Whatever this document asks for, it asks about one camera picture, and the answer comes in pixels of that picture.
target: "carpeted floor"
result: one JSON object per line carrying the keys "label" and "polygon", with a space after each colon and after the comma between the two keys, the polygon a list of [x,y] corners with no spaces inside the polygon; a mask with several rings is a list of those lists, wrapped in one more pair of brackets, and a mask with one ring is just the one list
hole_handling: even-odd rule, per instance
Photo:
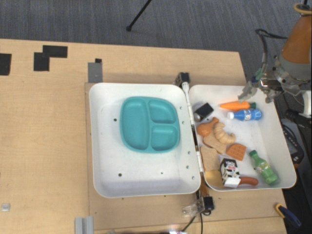
{"label": "carpeted floor", "polygon": [[[302,0],[0,0],[0,38],[238,51],[246,78],[259,68],[262,44],[254,30],[288,36]],[[269,65],[285,40],[268,40]],[[281,118],[302,111],[293,97],[275,101]],[[304,132],[311,160],[311,130]]]}

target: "toy water bottle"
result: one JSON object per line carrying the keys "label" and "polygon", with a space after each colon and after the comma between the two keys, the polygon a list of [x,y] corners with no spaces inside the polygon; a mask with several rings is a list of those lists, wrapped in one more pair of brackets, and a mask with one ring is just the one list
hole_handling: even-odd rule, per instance
{"label": "toy water bottle", "polygon": [[272,171],[270,165],[264,159],[258,156],[256,150],[251,151],[249,155],[254,161],[256,170],[262,175],[267,184],[270,185],[278,180],[278,176]]}
{"label": "toy water bottle", "polygon": [[229,119],[239,119],[241,121],[246,120],[259,120],[261,119],[262,113],[259,109],[253,109],[253,110],[239,110],[238,112],[228,112],[228,118]]}

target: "wooden table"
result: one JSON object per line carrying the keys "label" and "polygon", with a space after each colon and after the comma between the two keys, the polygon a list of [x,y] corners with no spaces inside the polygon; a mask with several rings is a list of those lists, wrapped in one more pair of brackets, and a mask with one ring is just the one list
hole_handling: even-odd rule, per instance
{"label": "wooden table", "polygon": [[[33,71],[34,52],[43,45],[68,46],[68,58],[50,58],[49,72]],[[12,54],[10,75],[0,76],[0,204],[11,204],[0,212],[1,234],[72,234],[75,217],[88,215],[97,234],[185,226],[189,219],[180,209],[193,195],[145,196],[139,205],[138,198],[103,198],[106,219],[92,212],[87,64],[102,59],[104,82],[172,83],[179,72],[189,72],[191,85],[244,85],[238,53],[8,39],[0,39],[0,53]],[[286,233],[273,208],[285,205],[282,190],[210,192],[215,210],[204,217],[205,233]],[[188,231],[199,230],[196,219]]]}

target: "cow print carton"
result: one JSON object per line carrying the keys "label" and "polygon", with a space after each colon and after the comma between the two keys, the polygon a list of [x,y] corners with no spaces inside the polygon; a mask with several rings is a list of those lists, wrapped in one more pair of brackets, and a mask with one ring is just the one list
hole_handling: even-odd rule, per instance
{"label": "cow print carton", "polygon": [[239,185],[240,175],[234,159],[224,158],[220,164],[220,170],[224,186],[236,188]]}

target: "green bottle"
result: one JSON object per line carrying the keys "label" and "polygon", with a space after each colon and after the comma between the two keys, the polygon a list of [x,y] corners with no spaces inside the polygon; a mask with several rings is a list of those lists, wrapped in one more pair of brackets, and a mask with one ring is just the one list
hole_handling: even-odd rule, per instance
{"label": "green bottle", "polygon": [[272,171],[270,165],[264,159],[258,156],[256,150],[251,151],[249,155],[254,160],[256,170],[262,175],[267,184],[270,185],[278,180],[278,176]]}

